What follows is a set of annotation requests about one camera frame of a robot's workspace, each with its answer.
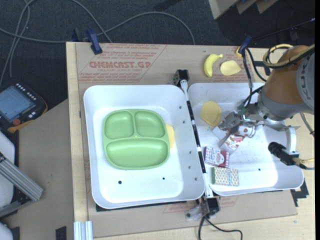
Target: green divided plate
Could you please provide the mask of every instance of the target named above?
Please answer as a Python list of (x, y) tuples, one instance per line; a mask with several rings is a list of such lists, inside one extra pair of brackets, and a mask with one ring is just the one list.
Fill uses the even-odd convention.
[(170, 144), (162, 117), (146, 109), (111, 112), (103, 121), (103, 146), (108, 161), (120, 169), (150, 169), (169, 157)]

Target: white container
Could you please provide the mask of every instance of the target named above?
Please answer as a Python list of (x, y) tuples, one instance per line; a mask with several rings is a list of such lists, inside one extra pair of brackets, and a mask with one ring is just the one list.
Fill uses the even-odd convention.
[(0, 222), (0, 239), (1, 240), (13, 240), (14, 236), (10, 228), (6, 227)]
[[(181, 89), (173, 85), (96, 85), (83, 96), (88, 135), (92, 196), (105, 209), (195, 200), (205, 183), (197, 144)], [(116, 110), (158, 113), (174, 129), (168, 160), (151, 169), (113, 167), (103, 147), (103, 121)]]
[[(254, 84), (254, 89), (261, 86)], [(217, 148), (213, 127), (200, 119), (202, 105), (215, 101), (222, 117), (248, 96), (247, 83), (196, 83), (188, 90), (202, 147)], [(88, 136), (92, 196), (105, 209), (196, 200), (204, 194), (205, 181), (183, 91), (173, 85), (95, 85), (83, 97)], [(167, 162), (152, 169), (113, 167), (104, 154), (103, 121), (116, 110), (145, 109), (158, 113), (174, 129), (175, 144)], [(239, 186), (212, 184), (212, 167), (206, 165), (209, 187), (220, 196), (296, 189), (304, 181), (302, 170), (286, 166), (268, 150), (271, 142), (287, 145), (284, 131), (257, 127), (230, 155), (229, 167), (238, 169)]]
[[(253, 89), (262, 83), (254, 83)], [(188, 90), (193, 115), (202, 149), (206, 146), (218, 148), (219, 139), (212, 133), (214, 127), (200, 118), (200, 111), (207, 101), (214, 101), (222, 109), (221, 119), (237, 109), (249, 95), (247, 83), (195, 83)], [(257, 101), (257, 95), (251, 103)], [(206, 165), (210, 188), (220, 196), (256, 192), (279, 191), (299, 188), (304, 182), (302, 169), (287, 166), (268, 150), (271, 142), (287, 147), (287, 135), (268, 126), (259, 126), (252, 138), (246, 137), (229, 156), (229, 168), (238, 169), (239, 186), (211, 184), (212, 166)]]

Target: cable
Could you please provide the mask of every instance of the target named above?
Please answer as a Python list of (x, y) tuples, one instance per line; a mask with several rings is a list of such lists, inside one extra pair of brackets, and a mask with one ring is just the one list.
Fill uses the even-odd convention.
[(305, 126), (308, 128), (308, 130), (310, 131), (310, 134), (315, 137), (315, 130), (313, 130), (308, 122), (308, 120), (306, 119), (306, 116), (304, 113), (300, 113), (300, 116), (305, 124)]
[[(29, 2), (27, 2), (27, 0), (23, 0), (25, 2), (25, 6), (20, 14), (20, 17), (19, 17), (19, 21), (17, 23), (17, 27), (16, 27), (16, 31), (15, 33), (11, 33), (9, 31), (6, 31), (2, 28), (0, 28), (0, 32), (3, 32), (7, 35), (10, 35), (12, 37), (14, 37), (13, 39), (13, 42), (12, 42), (12, 45), (11, 45), (11, 48), (10, 48), (10, 51), (9, 51), (9, 54), (8, 54), (8, 57), (7, 57), (7, 60), (5, 62), (5, 65), (3, 67), (3, 70), (2, 70), (2, 74), (1, 74), (1, 77), (0, 77), (0, 86), (2, 84), (2, 81), (3, 81), (3, 78), (4, 78), (4, 75), (5, 75), (5, 72), (6, 72), (6, 69), (7, 69), (7, 66), (8, 66), (8, 63), (9, 63), (9, 75), (10, 77), (12, 78), (12, 60), (13, 60), (13, 56), (14, 56), (14, 53), (15, 53), (15, 50), (16, 50), (16, 47), (18, 45), (18, 42), (23, 39), (23, 40), (28, 40), (28, 41), (32, 41), (32, 42), (39, 42), (39, 43), (47, 43), (47, 44), (65, 44), (67, 41), (54, 41), (54, 40), (42, 40), (42, 39), (36, 39), (36, 38), (30, 38), (30, 37), (25, 37), (23, 36), (26, 28), (27, 28), (27, 25), (29, 23), (29, 19), (30, 19), (30, 5), (33, 4), (34, 2), (38, 1), (38, 0), (30, 0)], [(76, 0), (69, 0), (73, 3), (76, 3), (77, 5), (79, 5), (81, 8), (83, 8), (88, 14), (89, 16), (93, 19), (93, 21), (97, 24), (97, 26), (99, 27), (100, 29), (100, 33), (98, 34), (98, 36), (100, 35), (104, 35), (107, 40), (112, 43), (112, 40), (109, 38), (109, 36), (107, 35), (108, 32), (112, 31), (112, 30), (115, 30), (116, 28), (124, 25), (125, 23), (129, 22), (129, 21), (132, 21), (138, 17), (141, 17), (141, 16), (145, 16), (145, 15), (165, 15), (165, 16), (168, 16), (168, 17), (171, 17), (175, 20), (177, 20), (178, 22), (180, 22), (186, 29), (187, 31), (189, 32), (190, 36), (191, 36), (191, 39), (192, 39), (192, 43), (193, 45), (196, 44), (195, 42), (195, 38), (194, 38), (194, 35), (192, 34), (191, 30), (189, 29), (189, 27), (182, 21), (180, 20), (179, 18), (175, 17), (174, 15), (171, 15), (169, 13), (166, 13), (166, 12), (158, 12), (158, 11), (151, 11), (151, 12), (144, 12), (144, 13), (141, 13), (141, 14), (138, 14), (136, 16), (133, 16), (121, 23), (119, 23), (118, 25), (112, 27), (112, 28), (109, 28), (107, 30), (104, 30), (101, 25), (99, 24), (99, 22), (96, 20), (96, 18), (93, 16), (93, 14), (84, 6), (82, 5), (80, 2), (76, 1)], [(19, 28), (21, 26), (21, 21), (22, 21), (22, 18), (24, 17), (24, 14), (27, 10), (27, 19), (26, 19), (26, 22), (25, 22), (25, 25), (21, 31), (20, 34), (18, 34), (19, 32)]]
[[(28, 7), (28, 13), (27, 13), (27, 19), (25, 21), (25, 24), (24, 24), (24, 27), (20, 33), (20, 35), (23, 35), (26, 28), (27, 28), (27, 25), (28, 25), (28, 22), (29, 22), (29, 19), (30, 19), (30, 8)], [(16, 30), (15, 30), (15, 34), (17, 35), (18, 34), (18, 31), (19, 31), (19, 28), (20, 28), (20, 24), (18, 23), (17, 26), (16, 26)], [(5, 72), (6, 72), (6, 68), (8, 66), (8, 63), (9, 63), (9, 68), (10, 68), (10, 77), (12, 77), (12, 60), (13, 60), (13, 56), (14, 56), (14, 53), (15, 53), (15, 50), (16, 50), (16, 47), (18, 45), (18, 42), (20, 41), (20, 38), (18, 38), (17, 40), (17, 37), (14, 37), (13, 41), (12, 41), (12, 44), (11, 44), (11, 48), (9, 50), (9, 54), (7, 56), (7, 59), (4, 63), (4, 67), (3, 67), (3, 70), (2, 70), (2, 74), (1, 74), (1, 77), (0, 77), (0, 86), (2, 84), (2, 81), (3, 81), (3, 78), (4, 78), (4, 75), (5, 75)]]
[(246, 97), (246, 99), (243, 101), (243, 104), (245, 104), (249, 99), (251, 99), (251, 97), (252, 97), (255, 93), (259, 93), (259, 92), (262, 90), (263, 87), (264, 87), (264, 86), (262, 85), (262, 86), (260, 86), (259, 88), (255, 89), (248, 97)]
[(245, 49), (246, 49), (246, 51), (248, 52), (248, 54), (249, 54), (249, 56), (250, 56), (250, 59), (251, 59), (251, 62), (252, 62), (252, 65), (253, 65), (253, 69), (254, 69), (255, 73), (257, 74), (257, 76), (258, 76), (262, 81), (266, 82), (267, 80), (264, 79), (263, 76), (262, 76), (262, 75), (258, 72), (258, 70), (257, 70), (256, 64), (255, 64), (255, 60), (254, 60), (254, 57), (253, 57), (251, 51), (249, 50), (248, 47), (246, 47)]
[(132, 20), (134, 20), (134, 19), (136, 19), (136, 18), (138, 18), (138, 17), (145, 16), (145, 15), (151, 15), (151, 14), (165, 15), (165, 16), (169, 16), (169, 17), (177, 20), (178, 22), (180, 22), (180, 23), (188, 30), (188, 32), (189, 32), (189, 34), (190, 34), (190, 36), (191, 36), (191, 38), (192, 38), (192, 44), (193, 44), (193, 45), (196, 44), (194, 35), (192, 34), (190, 28), (189, 28), (181, 19), (179, 19), (179, 18), (177, 18), (176, 16), (173, 16), (173, 15), (171, 15), (171, 14), (169, 14), (169, 13), (161, 12), (161, 11), (149, 11), (149, 12), (140, 13), (140, 14), (138, 14), (138, 15), (135, 15), (135, 16), (133, 16), (133, 17), (131, 17), (131, 18), (129, 18), (129, 19), (127, 19), (127, 20), (119, 23), (118, 25), (116, 25), (116, 26), (114, 26), (114, 27), (109, 28), (108, 30), (105, 30), (104, 32), (105, 32), (105, 33), (108, 33), (108, 32), (110, 32), (110, 31), (112, 31), (112, 30), (114, 30), (114, 29), (122, 26), (123, 24), (125, 24), (125, 23), (127, 23), (127, 22), (129, 22), (129, 21), (132, 21)]
[(287, 67), (289, 65), (293, 65), (302, 58), (312, 54), (315, 51), (315, 44), (309, 46), (307, 49), (303, 50), (302, 52), (298, 53), (297, 55), (291, 57), (290, 59), (287, 59), (285, 61), (277, 62), (277, 63), (271, 63), (270, 62), (270, 54), (273, 53), (275, 50), (280, 48), (291, 48), (292, 45), (290, 44), (278, 44), (273, 47), (271, 47), (263, 56), (263, 63), (272, 69), (282, 69), (284, 67)]
[(252, 91), (253, 84), (252, 84), (252, 80), (251, 80), (250, 71), (249, 71), (249, 68), (248, 68), (248, 65), (247, 65), (246, 49), (242, 50), (241, 55), (242, 55), (242, 59), (243, 59), (244, 69), (245, 69), (246, 75), (248, 77), (248, 84), (249, 84), (249, 90), (250, 90), (250, 94), (248, 96), (249, 98), (248, 98), (247, 104), (244, 106), (245, 108), (247, 108), (249, 103), (250, 103), (250, 101), (251, 101), (251, 97), (252, 97), (252, 94), (253, 94), (253, 91)]
[(239, 233), (240, 233), (240, 239), (241, 239), (241, 240), (243, 239), (243, 233), (242, 233), (241, 230), (238, 230), (238, 229), (233, 229), (233, 230), (221, 229), (221, 228), (217, 227), (216, 225), (214, 225), (214, 224), (206, 217), (206, 215), (205, 215), (205, 216), (203, 216), (203, 217), (201, 218), (200, 225), (199, 225), (199, 230), (198, 230), (198, 238), (199, 238), (199, 240), (201, 240), (201, 229), (202, 229), (202, 226), (203, 226), (205, 220), (206, 220), (211, 226), (213, 226), (214, 228), (216, 228), (217, 230), (220, 230), (220, 231), (222, 231), (222, 232), (225, 232), (225, 233), (239, 232)]
[(290, 4), (290, 2), (288, 0), (283, 0), (289, 8), (291, 8), (293, 11), (298, 11), (298, 12), (302, 12), (302, 13), (312, 13), (312, 14), (315, 14), (316, 11), (315, 10), (303, 10), (303, 9), (300, 9), (300, 8), (296, 8), (294, 6), (292, 6)]
[(315, 159), (314, 158), (309, 158), (309, 159), (301, 159), (299, 157), (293, 157), (292, 161), (294, 162), (294, 164), (298, 167), (300, 167), (301, 169), (304, 170), (314, 170), (314, 167), (307, 167), (304, 164), (305, 163), (309, 163), (309, 162), (314, 162)]

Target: gray carpet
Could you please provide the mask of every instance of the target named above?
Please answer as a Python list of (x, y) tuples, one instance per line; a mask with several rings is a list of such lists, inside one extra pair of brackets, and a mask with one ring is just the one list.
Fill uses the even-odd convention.
[[(214, 20), (208, 0), (76, 0), (85, 6), (107, 30), (141, 13), (164, 12), (183, 21), (194, 35), (196, 45), (240, 45), (247, 35), (259, 37), (283, 28), (298, 25), (315, 17), (315, 0), (279, 0), (263, 14), (251, 6), (243, 14), (236, 7)], [(22, 0), (0, 0), (0, 28), (14, 33), (22, 9)], [(37, 0), (30, 5), (30, 19), (25, 37), (71, 41), (78, 28), (99, 32), (88, 13), (70, 0)], [(292, 45), (315, 43), (315, 23), (301, 25), (290, 36), (289, 31), (252, 40), (249, 47), (269, 48), (280, 43)], [(138, 17), (108, 32), (114, 43), (192, 45), (187, 29), (167, 15), (151, 14)], [(0, 31), (0, 74), (13, 37)], [(103, 35), (100, 42), (109, 42)], [(12, 60), (12, 79), (22, 81), (38, 92), (49, 109), (68, 97), (66, 51), (64, 44), (21, 40)], [(10, 81), (9, 70), (2, 85)]]

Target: yellow toy banana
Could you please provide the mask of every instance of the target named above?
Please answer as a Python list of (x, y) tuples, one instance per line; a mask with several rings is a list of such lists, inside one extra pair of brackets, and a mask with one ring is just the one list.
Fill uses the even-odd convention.
[(212, 66), (216, 62), (217, 59), (222, 58), (222, 54), (210, 54), (204, 61), (203, 70), (204, 73), (210, 78), (212, 77)]

